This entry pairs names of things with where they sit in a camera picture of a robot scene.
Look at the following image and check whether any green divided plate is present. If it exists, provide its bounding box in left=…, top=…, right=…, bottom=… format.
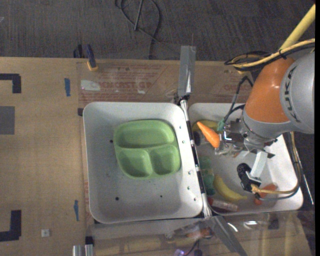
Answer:
left=112, top=119, right=182, bottom=180

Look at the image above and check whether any white plastic tray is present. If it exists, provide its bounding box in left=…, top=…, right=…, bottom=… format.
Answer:
left=82, top=100, right=204, bottom=225
left=187, top=102, right=305, bottom=217

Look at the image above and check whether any yellow banana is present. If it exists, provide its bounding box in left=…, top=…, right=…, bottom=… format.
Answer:
left=212, top=173, right=249, bottom=203
left=191, top=119, right=220, bottom=134

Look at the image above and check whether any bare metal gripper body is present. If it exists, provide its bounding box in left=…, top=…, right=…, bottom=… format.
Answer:
left=222, top=119, right=252, bottom=152

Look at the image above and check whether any orange carrot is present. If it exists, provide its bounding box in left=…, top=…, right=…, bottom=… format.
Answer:
left=196, top=121, right=222, bottom=149

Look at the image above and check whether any orange red sausage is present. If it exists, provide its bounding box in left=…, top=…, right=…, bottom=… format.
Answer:
left=253, top=183, right=279, bottom=206

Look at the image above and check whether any green broccoli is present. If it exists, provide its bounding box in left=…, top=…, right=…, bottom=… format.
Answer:
left=198, top=155, right=217, bottom=196

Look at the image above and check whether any black cylinder on white bracket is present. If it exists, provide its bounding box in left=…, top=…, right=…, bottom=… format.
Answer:
left=236, top=149, right=269, bottom=194

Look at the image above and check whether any red and white bottle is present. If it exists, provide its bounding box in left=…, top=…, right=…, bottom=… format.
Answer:
left=207, top=196, right=239, bottom=214

